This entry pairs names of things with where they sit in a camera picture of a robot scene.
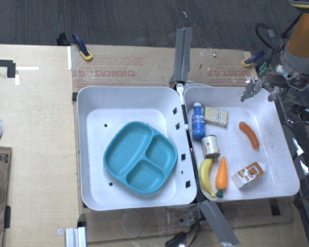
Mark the orange carrot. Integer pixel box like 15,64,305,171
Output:
215,156,229,199

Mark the yellow banana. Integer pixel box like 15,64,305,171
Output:
198,157,217,198

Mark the yellow and green patterned packet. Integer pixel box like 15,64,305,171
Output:
202,105,229,128

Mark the blue plastic bottle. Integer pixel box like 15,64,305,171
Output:
191,102,206,141

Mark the brown cardboard board, red print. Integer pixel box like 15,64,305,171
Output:
71,44,295,243

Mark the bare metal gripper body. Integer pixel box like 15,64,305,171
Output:
261,58,309,92

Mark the white plastic tray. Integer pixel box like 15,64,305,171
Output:
76,85,198,211
182,86,301,203

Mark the small white and orange can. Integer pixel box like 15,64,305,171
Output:
201,134,221,160

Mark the white and orange carton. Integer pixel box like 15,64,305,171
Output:
231,161,267,190

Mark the orange sausage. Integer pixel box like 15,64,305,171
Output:
238,121,260,150

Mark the black cylinder on white bracket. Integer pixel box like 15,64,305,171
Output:
290,85,309,126

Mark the blue divided plate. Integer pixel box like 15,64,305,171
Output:
102,120,179,195

